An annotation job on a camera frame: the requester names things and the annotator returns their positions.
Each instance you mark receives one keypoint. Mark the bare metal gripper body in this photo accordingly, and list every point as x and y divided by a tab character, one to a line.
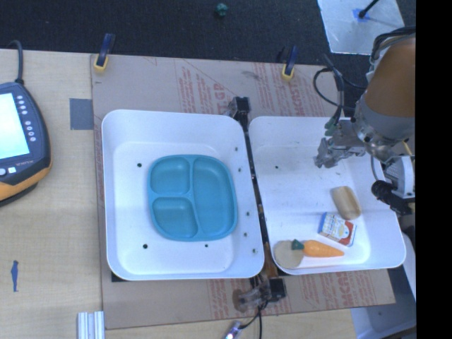
353	140

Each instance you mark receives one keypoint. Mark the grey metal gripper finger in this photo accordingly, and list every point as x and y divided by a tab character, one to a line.
338	156
322	154

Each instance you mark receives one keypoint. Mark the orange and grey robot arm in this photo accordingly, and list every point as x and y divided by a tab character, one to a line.
392	83

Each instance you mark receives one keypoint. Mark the tan toy bread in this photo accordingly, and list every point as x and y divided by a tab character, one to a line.
346	202

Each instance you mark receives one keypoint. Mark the white plastic tray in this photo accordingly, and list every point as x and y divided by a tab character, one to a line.
296	196
130	196

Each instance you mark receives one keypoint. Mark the small white and red carton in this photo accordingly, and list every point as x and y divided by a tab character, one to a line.
337	229

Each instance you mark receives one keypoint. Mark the thin black and white rod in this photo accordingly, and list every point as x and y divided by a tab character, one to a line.
256	193

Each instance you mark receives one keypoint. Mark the orange toy carrot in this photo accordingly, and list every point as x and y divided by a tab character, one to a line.
319	249

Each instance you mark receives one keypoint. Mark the round beige toy biscuit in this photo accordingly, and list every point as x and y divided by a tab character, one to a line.
286	257

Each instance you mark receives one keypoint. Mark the blue divided plate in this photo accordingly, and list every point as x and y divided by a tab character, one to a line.
208	196

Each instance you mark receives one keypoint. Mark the small green toy broccoli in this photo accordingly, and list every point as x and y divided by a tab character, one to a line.
221	9

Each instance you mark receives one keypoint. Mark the brown cardboard board red print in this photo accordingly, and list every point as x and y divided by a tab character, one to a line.
159	80

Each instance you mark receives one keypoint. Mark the black cylinder on white bracket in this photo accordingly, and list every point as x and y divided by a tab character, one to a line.
395	182

